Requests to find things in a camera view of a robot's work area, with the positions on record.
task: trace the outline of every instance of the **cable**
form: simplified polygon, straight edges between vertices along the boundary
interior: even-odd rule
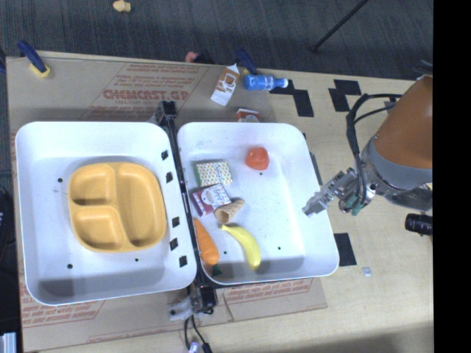
[[[393,107],[394,107],[394,105],[392,104],[392,105],[390,105],[390,106],[386,106],[386,107],[383,107],[383,108],[380,108],[380,109],[377,109],[377,110],[373,110],[373,111],[370,112],[370,113],[363,114],[363,115],[361,115],[359,118],[356,118],[353,123],[354,123],[354,124],[357,124],[361,119],[364,119],[364,118],[366,118],[366,117],[368,117],[368,116],[371,116],[371,115],[373,115],[373,114],[380,113],[381,111],[390,110],[390,109],[393,108]]]
[[[185,330],[185,345],[186,345],[187,350],[190,350],[190,342],[188,341],[188,335],[187,335],[189,321],[190,321],[190,318],[186,319],[185,323],[183,324],[184,330]]]
[[[191,323],[193,324],[193,328],[195,330],[195,332],[198,334],[199,338],[201,339],[201,341],[206,344],[206,341],[205,339],[201,336],[201,334],[199,333],[198,329],[196,328],[196,323],[194,322],[194,315],[191,316]]]
[[[194,321],[194,315],[190,316],[189,318],[187,318],[185,320],[185,323],[184,323],[184,331],[185,331],[185,345],[186,345],[186,349],[190,350],[190,347],[191,347],[191,344],[190,342],[188,341],[188,322],[190,321],[191,319],[191,323],[193,324],[193,328],[195,330],[195,332],[198,334],[198,337],[200,338],[200,340],[202,341],[202,349],[203,349],[203,352],[204,353],[212,353],[212,350],[209,346],[209,344],[205,341],[205,339],[201,336],[201,334],[199,333],[198,329],[196,328],[196,322]]]
[[[361,119],[366,118],[367,116],[370,116],[375,113],[379,113],[380,111],[387,110],[391,107],[387,108],[382,108],[382,109],[377,109],[375,111],[372,111],[370,113],[366,113],[362,116],[360,116],[358,119],[356,119],[356,113],[358,112],[359,108],[368,100],[370,99],[376,99],[376,98],[389,98],[390,101],[393,99],[399,99],[402,97],[401,94],[364,94],[362,95],[357,102],[353,105],[352,109],[348,112],[347,116],[345,117],[347,120],[347,140],[350,145],[350,149],[353,153],[353,156],[355,158],[355,164],[358,172],[358,178],[357,178],[357,190],[355,192],[355,195],[357,197],[360,197],[360,204],[364,204],[366,200],[366,177],[364,174],[363,166],[361,165],[361,158],[360,158],[360,148],[358,146],[358,139],[356,137],[356,129],[355,129],[355,124],[358,123]]]

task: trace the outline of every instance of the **toy banana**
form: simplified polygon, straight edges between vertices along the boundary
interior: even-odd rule
[[[261,252],[260,246],[253,235],[243,227],[229,227],[221,225],[221,229],[231,234],[242,245],[242,247],[244,247],[250,268],[253,271],[256,271],[260,265]]]

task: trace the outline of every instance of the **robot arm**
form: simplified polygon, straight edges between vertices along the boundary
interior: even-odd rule
[[[367,100],[385,97],[400,99],[360,153],[355,123],[369,114],[356,118],[356,113]],[[418,79],[402,96],[364,94],[347,114],[347,139],[355,167],[338,172],[302,211],[312,216],[337,197],[342,212],[357,215],[375,195],[422,213],[431,209],[432,101],[433,77],[429,75]]]

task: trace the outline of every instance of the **yellow divided plate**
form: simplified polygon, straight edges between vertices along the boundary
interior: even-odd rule
[[[155,175],[135,163],[96,163],[77,169],[68,205],[78,241],[98,252],[147,249],[165,235],[163,196]]]

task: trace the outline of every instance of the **gray carpet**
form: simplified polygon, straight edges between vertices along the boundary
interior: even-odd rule
[[[361,0],[126,0],[130,13],[114,1],[0,0],[0,46],[8,56],[23,39],[40,50],[175,61],[207,50],[218,64],[242,47],[259,68],[392,79],[415,79],[415,64],[433,62],[433,0],[370,0],[316,54],[309,48]],[[0,74],[0,185],[11,192],[7,116]],[[14,244],[0,269],[16,271]]]

